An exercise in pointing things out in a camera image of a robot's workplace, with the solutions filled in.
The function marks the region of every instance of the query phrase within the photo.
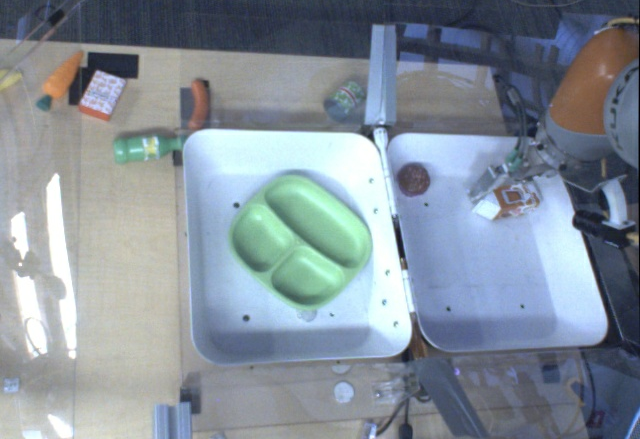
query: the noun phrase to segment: can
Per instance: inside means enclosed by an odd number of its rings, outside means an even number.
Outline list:
[[[364,89],[357,82],[349,81],[325,100],[324,110],[331,119],[342,122],[365,97]]]

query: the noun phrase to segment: metal bracket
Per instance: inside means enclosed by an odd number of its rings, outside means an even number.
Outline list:
[[[392,126],[396,122],[396,27],[373,25],[365,126]]]
[[[153,439],[191,439],[191,403],[156,405],[153,411]]]

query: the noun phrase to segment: green divided plate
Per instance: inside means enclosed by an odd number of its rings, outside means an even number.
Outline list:
[[[371,256],[367,226],[310,179],[281,176],[234,218],[234,256],[274,295],[302,310],[336,297]]]

